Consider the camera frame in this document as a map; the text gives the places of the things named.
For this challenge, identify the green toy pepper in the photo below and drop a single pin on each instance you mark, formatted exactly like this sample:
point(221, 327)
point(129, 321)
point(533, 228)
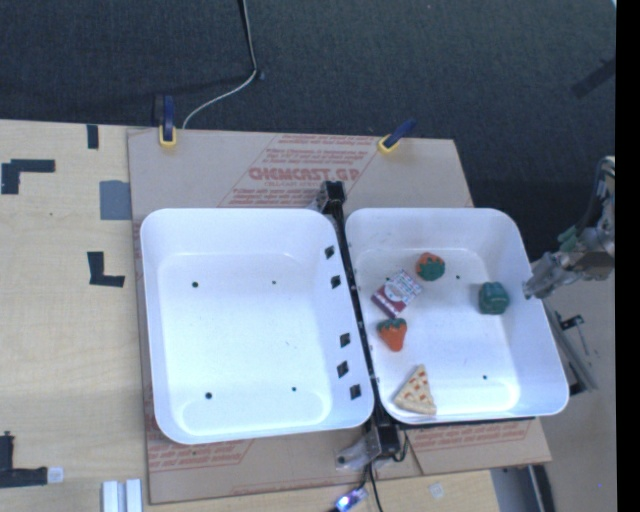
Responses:
point(493, 299)

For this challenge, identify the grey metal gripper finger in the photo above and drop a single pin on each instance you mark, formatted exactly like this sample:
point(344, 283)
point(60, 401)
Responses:
point(544, 265)
point(536, 289)

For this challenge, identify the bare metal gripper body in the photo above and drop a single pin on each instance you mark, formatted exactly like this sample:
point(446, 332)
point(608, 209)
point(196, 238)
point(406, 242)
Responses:
point(590, 262)

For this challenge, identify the red and white carton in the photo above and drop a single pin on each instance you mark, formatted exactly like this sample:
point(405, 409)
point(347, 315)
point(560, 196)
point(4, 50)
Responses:
point(396, 294)

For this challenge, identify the orange strawberry with green top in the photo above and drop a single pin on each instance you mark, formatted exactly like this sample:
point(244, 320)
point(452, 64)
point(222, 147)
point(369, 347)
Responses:
point(430, 267)
point(393, 334)

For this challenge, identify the white plastic tray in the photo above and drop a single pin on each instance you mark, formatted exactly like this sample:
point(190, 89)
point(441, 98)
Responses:
point(450, 350)
point(240, 330)

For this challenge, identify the yellow pizza slice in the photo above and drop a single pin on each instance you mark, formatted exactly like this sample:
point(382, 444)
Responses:
point(417, 395)

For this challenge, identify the brown cardboard board red print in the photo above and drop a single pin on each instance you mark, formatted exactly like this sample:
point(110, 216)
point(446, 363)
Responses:
point(210, 170)

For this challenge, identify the thin black rod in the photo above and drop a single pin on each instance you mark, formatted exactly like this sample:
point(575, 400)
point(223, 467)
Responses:
point(356, 300)

